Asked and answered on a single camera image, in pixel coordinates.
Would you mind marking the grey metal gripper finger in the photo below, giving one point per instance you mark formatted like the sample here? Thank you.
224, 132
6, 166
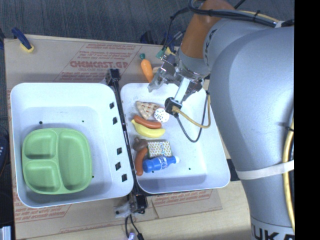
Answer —
155, 84

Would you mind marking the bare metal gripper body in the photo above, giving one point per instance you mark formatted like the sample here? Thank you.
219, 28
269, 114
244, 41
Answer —
172, 71

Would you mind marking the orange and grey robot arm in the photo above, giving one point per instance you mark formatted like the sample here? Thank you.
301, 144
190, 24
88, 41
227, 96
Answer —
250, 96

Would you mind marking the orange carrot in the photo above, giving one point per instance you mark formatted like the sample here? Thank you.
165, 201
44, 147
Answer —
147, 69

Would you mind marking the tan pizza slice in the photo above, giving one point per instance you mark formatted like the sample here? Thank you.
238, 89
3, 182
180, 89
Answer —
146, 109

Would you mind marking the white speckled round biscuit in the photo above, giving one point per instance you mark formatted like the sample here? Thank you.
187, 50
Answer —
162, 115

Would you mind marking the red-brown sausage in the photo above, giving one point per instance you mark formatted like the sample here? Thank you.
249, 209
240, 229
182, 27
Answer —
139, 162
147, 123

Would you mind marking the yellow banana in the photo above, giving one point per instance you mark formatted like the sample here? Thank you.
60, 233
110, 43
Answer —
150, 133

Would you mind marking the white plastic tray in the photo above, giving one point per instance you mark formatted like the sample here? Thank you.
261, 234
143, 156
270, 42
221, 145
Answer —
105, 109
200, 144

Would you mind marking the thin black rod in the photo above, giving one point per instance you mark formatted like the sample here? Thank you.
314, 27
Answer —
124, 134

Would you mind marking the brown doughnut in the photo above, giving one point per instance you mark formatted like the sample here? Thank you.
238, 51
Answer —
139, 144

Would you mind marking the yellow patterned packet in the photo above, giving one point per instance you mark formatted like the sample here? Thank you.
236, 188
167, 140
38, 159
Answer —
160, 149

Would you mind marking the blue bottle, white cap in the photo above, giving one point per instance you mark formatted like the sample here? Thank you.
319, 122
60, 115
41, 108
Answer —
156, 164

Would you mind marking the brown cardboard board, red print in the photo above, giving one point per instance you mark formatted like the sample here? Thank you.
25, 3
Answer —
62, 56

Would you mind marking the green divided plate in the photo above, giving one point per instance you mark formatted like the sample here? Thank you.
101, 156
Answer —
72, 156

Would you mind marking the black cylinder on white bracket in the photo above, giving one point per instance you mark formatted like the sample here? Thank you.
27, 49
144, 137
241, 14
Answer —
173, 106

